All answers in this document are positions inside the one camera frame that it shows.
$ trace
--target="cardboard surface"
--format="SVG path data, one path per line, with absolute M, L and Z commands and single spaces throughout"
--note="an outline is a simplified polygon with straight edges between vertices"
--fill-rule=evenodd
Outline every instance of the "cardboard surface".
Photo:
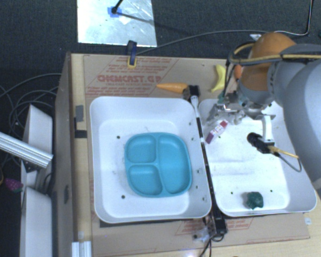
M 74 214 L 76 205 L 73 202 L 73 168 L 72 168 L 72 109 L 70 86 L 70 57 L 64 63 L 55 101 L 55 170 L 56 179 L 52 192 L 52 225 L 54 251 L 59 256 L 71 256 L 74 231 L 77 227 Z
M 77 123 L 78 130 L 85 130 L 90 134 L 88 124 L 88 104 L 91 100 L 101 94 L 106 95 L 119 95 L 126 94 L 123 92 L 125 87 L 147 87 L 141 94 L 143 96 L 153 97 L 180 97 L 179 94 L 166 92 L 156 88 L 158 82 L 186 82 L 188 84 L 199 84 L 201 88 L 201 99 L 215 98 L 219 92 L 210 93 L 209 89 L 216 83 L 215 65 L 224 61 L 215 59 L 189 59 L 189 58 L 170 58 L 167 59 L 169 66 L 163 65 L 158 72 L 143 74 L 138 73 L 146 78 L 138 80 L 138 82 L 124 82 L 124 81 L 102 81 L 98 78 L 99 75 L 108 75 L 110 63 L 121 60 L 119 72 L 114 75 L 135 75 L 131 73 L 132 70 L 123 67 L 124 56 L 111 56 L 111 55 L 71 55 L 72 65 L 72 113 L 75 111 L 77 105 L 83 105 L 84 118 L 83 121 Z M 165 64 L 163 59 L 152 57 L 156 61 L 155 64 Z M 140 92 L 130 92 L 131 96 L 138 96 Z M 201 241 L 193 239 L 193 235 L 202 229 L 204 226 L 202 220 L 189 220 L 189 221 L 173 221 L 163 223 L 150 223 L 150 224 L 128 224 L 128 225 L 105 225 L 100 224 L 93 206 L 89 211 L 90 202 L 93 202 L 93 179 L 89 174 L 91 167 L 88 166 L 91 161 L 91 146 L 86 138 L 74 138 L 74 150 L 72 151 L 75 161 L 75 180 L 76 180 L 76 201 L 74 209 L 77 211 L 77 218 L 74 219 L 78 230 L 77 234 L 81 237 L 74 235 L 74 239 L 92 240 L 93 242 L 93 256 L 119 256 L 141 253 L 155 253 L 173 251 L 172 253 L 159 253 L 155 256 L 183 256 L 183 254 L 198 253 L 200 250 L 188 251 L 189 248 L 202 248 L 204 244 Z M 259 244 L 257 248 L 264 248 L 267 252 L 275 252 L 276 248 L 287 248 L 294 243 L 300 244 L 297 240 L 305 240 L 309 238 L 307 226 L 302 214 L 283 214 L 271 215 L 264 217 L 253 218 L 238 218 L 227 220 L 228 234 L 220 243 L 213 243 L 215 246 L 221 247 L 223 252 L 229 254 L 241 254 L 239 249 L 243 248 L 248 252 L 247 256 L 258 255 L 255 251 L 256 248 L 252 244 Z M 296 240 L 293 244 L 286 243 L 268 243 L 275 241 L 289 241 Z M 229 247 L 231 245 L 241 245 L 239 247 Z M 278 254 L 274 256 L 283 256 L 283 250 L 277 250 Z M 309 251 L 305 250 L 305 256 L 309 256 Z

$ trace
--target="dark floor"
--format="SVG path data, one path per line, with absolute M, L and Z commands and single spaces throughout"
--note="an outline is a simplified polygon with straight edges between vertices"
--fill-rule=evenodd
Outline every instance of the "dark floor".
M 304 33 L 309 0 L 152 0 L 158 44 L 225 29 L 286 30 Z M 298 43 L 321 44 L 321 0 L 315 0 L 308 36 Z M 156 49 L 147 55 L 226 58 L 247 33 L 216 34 Z M 0 0 L 0 84 L 5 89 L 39 74 L 60 72 L 67 51 L 123 54 L 125 47 L 77 43 L 77 0 Z M 58 77 L 26 83 L 10 92 L 13 103 L 26 92 L 51 89 Z M 54 98 L 44 97 L 50 104 Z M 47 107 L 41 106 L 48 113 Z M 8 133 L 12 108 L 0 99 L 0 131 Z M 9 161 L 6 178 L 19 179 L 20 169 Z M 19 255 L 20 194 L 0 187 L 0 256 Z

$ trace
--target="black cable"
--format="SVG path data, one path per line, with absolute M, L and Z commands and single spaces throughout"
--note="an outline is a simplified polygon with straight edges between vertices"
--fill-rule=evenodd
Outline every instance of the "black cable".
M 225 235 L 222 235 L 222 236 L 216 235 L 216 236 L 213 236 L 213 237 L 211 238 L 211 240 L 214 241 L 214 242 L 216 242 L 216 243 L 218 243 L 218 242 L 221 242 L 224 238 L 225 238 Z
M 204 254 L 205 254 L 205 252 L 206 252 L 208 247 L 210 247 L 209 257 L 211 257 L 211 254 L 212 254 L 211 246 L 212 246 L 212 241 L 211 241 L 211 239 L 209 239 L 208 242 L 206 243 L 205 247 L 203 248 L 203 251 L 199 255 L 199 257 L 203 257 L 204 256 Z
M 230 51 L 230 53 L 228 54 L 228 58 L 227 60 L 230 62 L 231 59 L 233 59 L 233 61 L 238 61 L 238 60 L 241 60 L 242 58 L 238 56 L 238 53 L 235 53 L 236 50 L 238 50 L 239 48 L 243 47 L 243 46 L 246 46 L 245 48 L 248 48 L 247 45 L 249 44 L 254 44 L 255 41 L 247 41 L 243 44 L 239 44 L 237 45 L 234 49 L 232 49 Z M 281 61 L 282 58 L 275 58 L 275 59 L 267 59 L 267 60 L 258 60 L 258 61 L 253 61 L 253 62 L 243 62 L 243 63 L 240 63 L 240 62 L 232 62 L 234 65 L 235 64 L 240 64 L 242 66 L 251 66 L 251 65 L 257 65 L 257 64 L 262 64 L 262 63 L 273 63 L 273 62 L 277 62 L 277 61 Z
M 5 159 L 1 163 L 1 168 L 4 168 L 4 166 L 6 165 L 6 162 L 10 160 L 12 160 L 18 167 L 21 167 L 20 160 L 17 161 L 15 156 L 13 156 L 12 154 L 6 153 Z
M 6 90 L 3 86 L 1 86 L 1 85 L 0 85 L 0 89 L 1 89 L 1 90 L 4 92 L 4 94 L 7 96 L 7 98 L 8 98 L 9 101 L 10 101 L 11 107 L 13 108 L 14 105 L 13 105 L 13 102 L 12 102 L 12 99 L 11 99 L 10 95 L 7 93 L 7 90 Z
M 20 82 L 18 84 L 16 84 L 14 87 L 11 87 L 10 89 L 6 90 L 5 93 L 1 94 L 0 95 L 0 98 L 2 98 L 3 96 L 5 96 L 7 93 L 11 92 L 12 90 L 20 87 L 21 85 L 27 83 L 27 82 L 30 82 L 32 80 L 35 80 L 35 79 L 39 79 L 39 78 L 43 78 L 43 77 L 49 77 L 49 76 L 60 76 L 62 75 L 61 73 L 48 73 L 48 74 L 42 74 L 42 75 L 38 75 L 38 76 L 35 76 L 35 77 L 32 77 L 32 78 L 29 78 L 29 79 L 26 79 L 25 81 L 23 82 Z
M 223 93 L 222 93 L 222 96 L 225 96 L 226 94 L 226 90 L 227 90 L 227 75 L 228 75 L 228 69 L 230 68 L 230 62 L 227 60 L 226 61 L 226 73 L 225 73 L 225 84 L 224 84 L 224 89 L 223 89 Z
M 235 65 L 233 65 L 231 71 L 229 73 L 228 72 L 228 67 L 226 68 L 226 75 L 225 75 L 225 86 L 224 86 L 224 89 L 223 89 L 223 97 L 226 95 L 226 91 L 227 91 L 227 87 L 228 85 L 230 84 L 230 81 L 231 81 L 231 77 L 233 75 L 233 71 L 234 71 L 234 68 L 235 68 Z
M 47 175 L 45 176 L 45 178 L 44 178 L 44 182 L 43 182 L 43 186 L 42 186 L 43 191 L 44 191 L 45 185 L 46 185 L 46 183 L 47 183 L 47 178 L 48 178 L 49 176 L 51 176 L 51 174 L 52 174 L 52 172 L 50 172 L 49 174 L 47 174 Z
M 18 109 L 20 106 L 22 106 L 22 105 L 24 105 L 24 104 L 32 104 L 32 103 L 42 104 L 42 105 L 45 105 L 45 106 L 47 106 L 47 107 L 49 107 L 49 108 L 51 108 L 51 109 L 54 108 L 53 106 L 51 106 L 51 105 L 49 105 L 49 104 L 47 104 L 47 103 L 45 103 L 45 102 L 41 102 L 41 101 L 37 101 L 37 100 L 35 100 L 35 101 L 33 101 L 33 100 L 31 100 L 31 101 L 25 101 L 25 102 L 22 102 L 22 103 L 20 103 L 20 104 L 17 104 L 17 105 L 13 108 L 13 110 L 10 112 L 10 115 L 9 115 L 9 124 L 10 124 L 11 131 L 12 131 L 19 139 L 21 139 L 21 136 L 16 133 L 16 131 L 15 131 L 14 128 L 13 128 L 14 123 L 11 122 L 12 115 L 14 114 L 14 111 L 15 111 L 16 109 Z
M 159 46 L 154 47 L 154 48 L 143 50 L 143 51 L 137 52 L 136 55 L 141 55 L 141 54 L 144 54 L 146 52 L 153 51 L 155 49 L 159 49 L 159 48 L 162 48 L 162 47 L 166 47 L 166 46 L 169 46 L 169 45 L 172 45 L 172 44 L 176 44 L 176 43 L 179 43 L 179 42 L 182 42 L 182 41 L 190 40 L 190 39 L 201 37 L 201 36 L 206 36 L 206 35 L 211 35 L 211 34 L 241 33 L 241 32 L 245 32 L 245 33 L 267 33 L 267 31 L 254 31 L 252 29 L 240 29 L 240 30 L 238 30 L 238 29 L 230 29 L 230 30 L 226 30 L 226 31 L 206 32 L 206 33 L 196 34 L 196 35 L 189 36 L 189 37 L 184 37 L 184 38 L 181 38 L 181 39 L 178 39 L 178 40 L 166 43 L 166 44 L 159 45 Z
M 34 93 L 41 93 L 41 92 L 43 92 L 43 94 L 41 94 L 41 95 L 39 95 L 37 98 L 33 99 L 33 101 L 36 101 L 36 100 L 38 100 L 38 99 L 46 96 L 47 94 L 51 94 L 51 95 L 53 95 L 53 96 L 57 96 L 56 93 L 52 92 L 53 90 L 55 90 L 55 89 L 57 89 L 57 88 L 58 88 L 58 87 L 54 87 L 54 88 L 52 88 L 52 89 L 50 89 L 50 90 L 37 89 L 37 90 L 33 90 L 33 91 L 31 91 L 31 92 L 28 92 L 28 93 L 24 94 L 24 95 L 18 100 L 17 104 L 19 104 L 19 103 L 21 102 L 21 100 L 24 99 L 26 96 L 28 96 L 28 95 L 30 95 L 30 94 L 34 94 Z M 14 119 L 15 119 L 15 120 L 14 120 L 13 122 L 17 121 L 17 123 L 18 123 L 22 128 L 24 128 L 24 125 L 20 122 L 19 116 L 20 116 L 20 115 L 23 113 L 23 111 L 25 111 L 27 108 L 28 108 L 28 105 L 27 105 L 26 107 L 24 107 L 24 108 L 19 112 L 19 114 L 17 113 L 17 110 L 15 110 L 15 113 L 14 113 L 14 117 L 15 117 L 15 118 L 13 118 L 13 120 L 14 120 Z
M 313 4 L 314 4 L 314 0 L 310 0 L 309 12 L 308 12 L 308 18 L 307 18 L 307 25 L 305 27 L 305 32 L 303 34 L 292 33 L 292 32 L 287 32 L 287 31 L 275 31 L 275 32 L 286 33 L 286 34 L 295 35 L 295 36 L 306 36 L 306 35 L 308 35 L 309 32 L 310 32 L 310 21 L 311 21 L 311 13 L 312 13 Z

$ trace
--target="cable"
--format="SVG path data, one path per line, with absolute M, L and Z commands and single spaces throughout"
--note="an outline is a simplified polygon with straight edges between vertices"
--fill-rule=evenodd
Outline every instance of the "cable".
M 211 239 L 209 239 L 208 240 L 208 242 L 207 242 L 207 244 L 205 245 L 205 247 L 203 248 L 203 251 L 201 252 L 201 254 L 199 255 L 199 257 L 203 257 L 204 256 L 204 254 L 205 254 L 205 252 L 206 252 L 206 250 L 207 250 L 207 248 L 209 247 L 209 257 L 211 257 L 212 256 L 212 240 Z
M 216 243 L 218 243 L 218 242 L 221 242 L 223 239 L 225 238 L 225 235 L 222 235 L 222 236 L 213 236 L 212 238 L 211 238 L 211 240 L 212 241 L 214 241 L 214 242 L 216 242 Z
M 278 148 L 278 147 L 275 147 L 275 146 L 268 146 L 268 149 L 269 149 L 270 151 L 272 151 L 272 152 L 283 153 L 283 154 L 285 154 L 285 155 L 291 156 L 291 157 L 296 158 L 296 159 L 299 158 L 296 154 L 292 154 L 292 153 L 290 153 L 290 152 L 286 152 L 285 150 L 282 150 L 282 149 L 280 149 L 280 148 Z
M 321 59 L 321 52 L 314 52 L 314 54 L 307 54 L 306 52 L 304 52 L 299 54 L 275 54 L 256 58 L 236 58 L 236 55 L 238 53 L 240 53 L 242 50 L 252 47 L 253 45 L 254 42 L 246 42 L 237 46 L 234 50 L 230 52 L 228 56 L 228 61 L 235 65 L 249 66 L 263 63 L 278 62 L 281 60 Z
M 310 0 L 309 12 L 308 12 L 308 19 L 307 19 L 307 26 L 306 26 L 305 33 L 299 34 L 299 33 L 292 33 L 292 32 L 288 32 L 288 31 L 275 31 L 275 32 L 276 32 L 276 33 L 286 33 L 286 34 L 295 35 L 295 36 L 306 36 L 306 35 L 308 35 L 309 32 L 310 32 L 310 22 L 311 22 L 311 13 L 312 13 L 312 6 L 313 6 L 313 4 L 314 4 L 314 0 Z M 153 51 L 153 50 L 162 48 L 162 47 L 166 47 L 166 46 L 169 46 L 169 45 L 172 45 L 172 44 L 176 44 L 176 43 L 179 43 L 179 42 L 182 42 L 182 41 L 190 40 L 190 39 L 193 39 L 193 38 L 196 38 L 196 37 L 201 37 L 201 36 L 206 36 L 206 35 L 211 35 L 211 34 L 239 33 L 239 32 L 247 32 L 247 33 L 267 33 L 267 31 L 258 31 L 258 30 L 254 30 L 254 31 L 253 31 L 253 30 L 251 30 L 251 29 L 241 29 L 241 30 L 232 29 L 232 30 L 226 30 L 226 31 L 214 31 L 214 32 L 201 33 L 201 34 L 196 34 L 196 35 L 193 35 L 193 36 L 181 38 L 181 39 L 178 39 L 178 40 L 175 40 L 175 41 L 171 41 L 171 42 L 169 42 L 169 43 L 162 44 L 162 45 L 159 45 L 159 46 L 157 46 L 157 47 L 150 48 L 150 49 L 147 49 L 147 50 L 144 50 L 144 51 L 137 52 L 136 55 L 141 55 L 141 54 L 144 54 L 144 53 L 146 53 L 146 52 L 150 52 L 150 51 Z
M 9 101 L 10 101 L 11 107 L 13 108 L 14 105 L 13 105 L 12 99 L 11 99 L 10 95 L 7 93 L 6 89 L 5 89 L 3 86 L 1 86 L 1 85 L 0 85 L 0 89 L 1 89 L 1 90 L 4 92 L 4 94 L 7 96 L 7 98 L 8 98 Z
M 314 3 L 314 0 L 310 0 L 309 12 L 308 12 L 308 20 L 307 20 L 307 26 L 306 26 L 306 29 L 305 29 L 305 33 L 300 34 L 300 33 L 292 33 L 292 32 L 287 32 L 287 31 L 275 31 L 275 32 L 286 33 L 286 34 L 295 35 L 295 36 L 306 36 L 306 35 L 308 35 L 309 32 L 310 32 L 310 20 L 311 20 L 311 12 L 312 12 L 313 3 Z
M 21 164 L 19 163 L 20 161 L 17 161 L 15 156 L 13 156 L 12 154 L 6 153 L 5 159 L 1 163 L 1 168 L 4 168 L 4 166 L 6 165 L 6 162 L 8 162 L 9 160 L 12 160 L 18 167 L 21 167 Z
M 46 183 L 47 183 L 47 178 L 48 178 L 49 176 L 51 176 L 51 174 L 52 174 L 52 172 L 50 172 L 49 174 L 47 174 L 47 175 L 45 176 L 44 182 L 43 182 L 43 186 L 42 186 L 43 190 L 45 189 L 45 185 L 46 185 Z
M 137 52 L 136 55 L 141 55 L 141 54 L 144 54 L 146 52 L 150 52 L 150 51 L 153 51 L 153 50 L 156 50 L 156 49 L 160 49 L 160 48 L 172 45 L 172 44 L 176 44 L 176 43 L 179 43 L 179 42 L 182 42 L 182 41 L 190 40 L 190 39 L 201 37 L 201 36 L 206 36 L 206 35 L 211 35 L 211 34 L 241 33 L 241 32 L 246 32 L 246 33 L 267 33 L 267 31 L 254 31 L 252 29 L 230 29 L 230 30 L 226 30 L 226 31 L 206 32 L 206 33 L 196 34 L 196 35 L 189 36 L 189 37 L 184 37 L 184 38 L 181 38 L 181 39 L 178 39 L 178 40 L 166 43 L 166 44 L 159 45 L 159 46 L 154 47 L 154 48 L 143 50 L 143 51 Z
M 47 94 L 51 94 L 51 95 L 53 95 L 53 96 L 57 96 L 56 93 L 52 92 L 53 90 L 55 90 L 55 89 L 57 89 L 57 88 L 58 88 L 58 87 L 54 87 L 54 88 L 52 88 L 52 89 L 50 89 L 50 90 L 37 89 L 37 90 L 33 90 L 33 91 L 31 91 L 31 92 L 28 92 L 28 93 L 24 94 L 24 95 L 18 100 L 17 104 L 19 104 L 19 103 L 21 102 L 21 100 L 24 99 L 26 96 L 28 96 L 28 95 L 30 95 L 30 94 L 34 94 L 34 93 L 43 93 L 43 94 L 41 94 L 41 95 L 38 96 L 37 98 L 33 99 L 33 101 L 36 101 L 36 100 L 38 100 L 38 99 L 46 96 Z M 24 110 L 26 110 L 27 108 L 28 108 L 28 106 L 24 107 L 24 108 L 19 112 L 19 114 L 17 113 L 17 110 L 15 110 L 15 114 L 14 114 L 14 117 L 15 117 L 15 118 L 13 118 L 13 120 L 14 120 L 13 122 L 17 121 L 17 123 L 18 123 L 22 128 L 24 128 L 24 125 L 22 125 L 22 123 L 20 122 L 19 116 L 20 116 L 20 115 L 22 114 L 22 112 L 23 112 Z
M 297 169 L 296 167 L 294 167 L 293 165 L 291 165 L 282 155 L 280 155 L 278 152 L 273 153 L 274 156 L 280 158 L 281 160 L 283 160 L 289 167 L 291 167 L 293 170 L 295 170 L 296 172 L 301 172 L 302 171 L 302 164 L 301 164 L 301 160 L 297 159 L 299 162 L 299 166 L 300 168 Z
M 23 85 L 23 84 L 25 84 L 27 82 L 30 82 L 32 80 L 43 78 L 43 77 L 60 76 L 60 75 L 62 75 L 62 74 L 61 73 L 48 73 L 48 74 L 42 74 L 42 75 L 38 75 L 38 76 L 35 76 L 35 77 L 32 77 L 32 78 L 26 79 L 25 81 L 20 82 L 20 83 L 16 84 L 14 87 L 11 87 L 10 89 L 6 90 L 6 92 L 4 92 L 3 94 L 0 95 L 0 98 L 5 96 L 7 93 L 11 92 L 12 90 L 14 90 L 14 89 L 20 87 L 21 85 Z
M 226 69 L 226 75 L 225 75 L 225 87 L 223 89 L 223 96 L 226 96 L 226 91 L 227 91 L 227 87 L 230 84 L 231 78 L 232 78 L 232 73 L 234 71 L 235 65 L 233 65 L 231 71 L 229 73 L 227 73 L 228 71 L 228 67 Z
M 11 122 L 12 115 L 14 114 L 14 111 L 15 111 L 16 109 L 18 109 L 20 106 L 22 106 L 22 105 L 24 105 L 24 104 L 32 104 L 32 103 L 42 104 L 42 105 L 45 105 L 45 106 L 47 106 L 47 107 L 49 107 L 49 108 L 51 108 L 51 109 L 54 108 L 52 105 L 49 105 L 49 104 L 47 104 L 47 103 L 45 103 L 45 102 L 41 102 L 41 101 L 37 101 L 37 100 L 34 100 L 34 101 L 33 101 L 33 100 L 30 100 L 30 101 L 25 101 L 25 102 L 23 102 L 23 103 L 17 104 L 17 105 L 13 108 L 13 110 L 10 112 L 10 115 L 9 115 L 9 124 L 10 124 L 11 131 L 12 131 L 19 139 L 21 139 L 21 136 L 18 135 L 18 134 L 15 132 L 15 130 L 14 130 L 14 128 L 13 128 L 13 123 Z

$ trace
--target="blue divided plate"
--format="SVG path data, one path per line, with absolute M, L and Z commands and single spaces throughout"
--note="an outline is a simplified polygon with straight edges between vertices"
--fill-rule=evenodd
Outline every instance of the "blue divided plate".
M 192 184 L 192 167 L 184 141 L 170 133 L 144 133 L 125 145 L 125 167 L 131 189 L 146 197 L 176 196 Z

